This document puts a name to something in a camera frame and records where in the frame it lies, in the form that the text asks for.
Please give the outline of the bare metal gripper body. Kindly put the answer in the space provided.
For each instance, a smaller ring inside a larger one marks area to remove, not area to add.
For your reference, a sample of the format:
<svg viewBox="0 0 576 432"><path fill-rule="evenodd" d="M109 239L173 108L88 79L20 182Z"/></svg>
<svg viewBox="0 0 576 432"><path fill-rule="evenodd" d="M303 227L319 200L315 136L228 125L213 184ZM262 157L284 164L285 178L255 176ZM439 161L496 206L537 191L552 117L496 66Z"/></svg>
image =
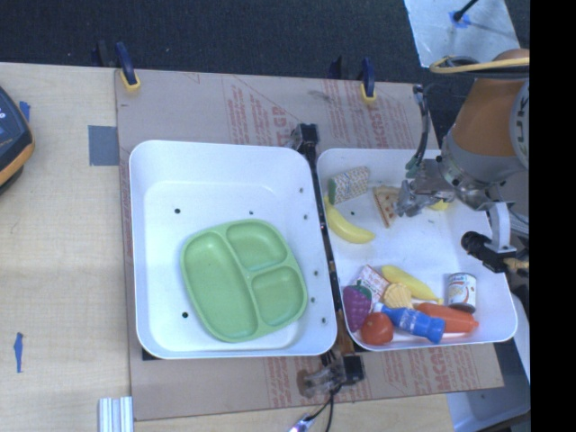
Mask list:
<svg viewBox="0 0 576 432"><path fill-rule="evenodd" d="M473 210L488 210L493 204L487 194L489 187L489 183L466 172L451 157L427 158L408 181L408 203L411 210L420 210L439 201L458 199Z"/></svg>

